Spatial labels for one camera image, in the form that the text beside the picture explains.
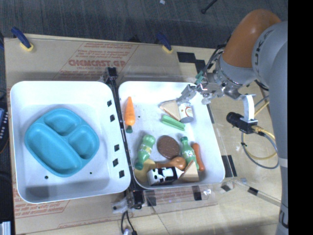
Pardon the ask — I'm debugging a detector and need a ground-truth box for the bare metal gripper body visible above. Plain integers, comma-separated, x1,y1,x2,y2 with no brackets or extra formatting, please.
196,72,245,105

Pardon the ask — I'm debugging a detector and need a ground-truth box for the small white can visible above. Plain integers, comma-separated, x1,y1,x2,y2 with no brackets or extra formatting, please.
178,101,194,124

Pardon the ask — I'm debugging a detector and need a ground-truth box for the tan sandwich triangle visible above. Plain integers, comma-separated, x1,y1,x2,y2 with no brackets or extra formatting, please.
159,99,181,121

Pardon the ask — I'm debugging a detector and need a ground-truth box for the green celery stick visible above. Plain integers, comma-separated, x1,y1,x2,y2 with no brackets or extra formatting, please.
160,115,186,131

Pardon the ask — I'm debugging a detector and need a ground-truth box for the white plastic tray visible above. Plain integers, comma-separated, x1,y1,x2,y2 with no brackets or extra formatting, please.
9,80,132,204
118,80,226,190

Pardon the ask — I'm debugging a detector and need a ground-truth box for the brown oval biscuit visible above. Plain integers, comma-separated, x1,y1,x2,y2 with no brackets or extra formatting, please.
156,135,181,160

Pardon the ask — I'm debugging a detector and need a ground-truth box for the orange carrot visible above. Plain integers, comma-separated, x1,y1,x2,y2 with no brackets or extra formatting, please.
123,96,136,134

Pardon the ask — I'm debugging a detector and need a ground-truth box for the green bottle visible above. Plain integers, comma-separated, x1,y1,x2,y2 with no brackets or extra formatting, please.
180,136,200,170
134,134,156,170

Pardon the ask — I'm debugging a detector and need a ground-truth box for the orange sausage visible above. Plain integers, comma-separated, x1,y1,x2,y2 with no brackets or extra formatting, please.
192,142,205,172

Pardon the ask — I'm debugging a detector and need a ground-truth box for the brown chicken drumstick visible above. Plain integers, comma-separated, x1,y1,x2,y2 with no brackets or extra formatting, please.
155,156,187,171

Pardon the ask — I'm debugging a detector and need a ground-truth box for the thin black rod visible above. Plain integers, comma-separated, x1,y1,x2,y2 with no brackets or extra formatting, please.
110,78,139,197

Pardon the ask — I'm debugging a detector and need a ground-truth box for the tan bread wedge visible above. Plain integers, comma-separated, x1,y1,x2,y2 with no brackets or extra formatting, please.
179,160,200,183

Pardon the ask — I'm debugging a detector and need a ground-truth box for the black and white milk carton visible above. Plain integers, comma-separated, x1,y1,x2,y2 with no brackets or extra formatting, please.
146,166,184,187

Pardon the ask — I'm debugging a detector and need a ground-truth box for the pale yellow bread slice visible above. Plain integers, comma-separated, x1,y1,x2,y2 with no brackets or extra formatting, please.
134,159,157,183

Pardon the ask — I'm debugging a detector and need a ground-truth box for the brown cardboard board red print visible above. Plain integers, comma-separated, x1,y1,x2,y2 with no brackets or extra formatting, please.
3,33,220,235

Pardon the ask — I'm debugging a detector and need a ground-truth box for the blue divided plate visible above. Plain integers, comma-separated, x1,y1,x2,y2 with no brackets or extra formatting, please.
23,108,100,178

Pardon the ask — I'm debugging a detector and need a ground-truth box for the black cylinder on white bracket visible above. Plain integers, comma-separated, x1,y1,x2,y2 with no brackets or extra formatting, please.
226,94,259,135

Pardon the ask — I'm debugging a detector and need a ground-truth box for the black block with thin wires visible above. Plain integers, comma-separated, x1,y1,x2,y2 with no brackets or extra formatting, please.
106,67,119,83
125,189,145,209

